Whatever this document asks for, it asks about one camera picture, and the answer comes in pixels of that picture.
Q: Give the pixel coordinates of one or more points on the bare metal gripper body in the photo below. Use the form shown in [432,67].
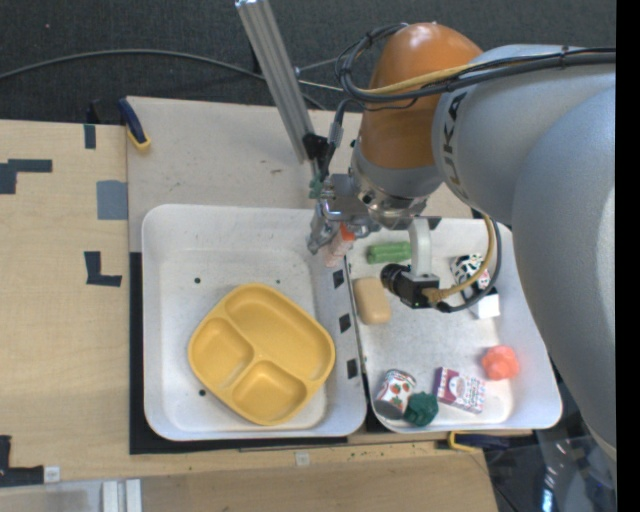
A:
[385,207]

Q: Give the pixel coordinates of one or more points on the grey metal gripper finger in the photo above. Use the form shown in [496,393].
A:
[319,235]
[363,229]

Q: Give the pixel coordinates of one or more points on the white bottle with orange cap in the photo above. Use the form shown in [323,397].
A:
[338,250]

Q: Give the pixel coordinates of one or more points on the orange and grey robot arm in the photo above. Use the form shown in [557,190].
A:
[530,150]

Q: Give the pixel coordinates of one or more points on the green ridged bar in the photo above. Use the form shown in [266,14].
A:
[387,252]

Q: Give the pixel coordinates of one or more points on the tan bread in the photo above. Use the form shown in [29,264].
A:
[372,301]

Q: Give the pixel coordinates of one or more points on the white plastic tray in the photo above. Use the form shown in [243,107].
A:
[240,235]
[430,340]

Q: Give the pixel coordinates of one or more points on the yellow divided plate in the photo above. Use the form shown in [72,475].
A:
[270,325]

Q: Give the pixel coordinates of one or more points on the black and white cow-print carton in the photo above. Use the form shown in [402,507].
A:
[467,270]

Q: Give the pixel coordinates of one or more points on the thin black and white rod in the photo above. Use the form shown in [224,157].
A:
[358,340]

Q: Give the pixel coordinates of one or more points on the white cube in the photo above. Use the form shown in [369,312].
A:
[488,306]

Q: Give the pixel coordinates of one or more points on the strawberry print can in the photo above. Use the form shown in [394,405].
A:
[396,390]

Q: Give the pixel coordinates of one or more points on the purple and white carton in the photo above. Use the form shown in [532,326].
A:
[461,391]

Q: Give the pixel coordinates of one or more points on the green broccoli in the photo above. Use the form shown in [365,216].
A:
[421,410]

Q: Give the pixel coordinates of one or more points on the orange flower-shaped toy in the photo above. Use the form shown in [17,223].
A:
[500,363]

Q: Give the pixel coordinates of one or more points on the black cylinder on white bracket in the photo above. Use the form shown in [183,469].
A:
[417,287]

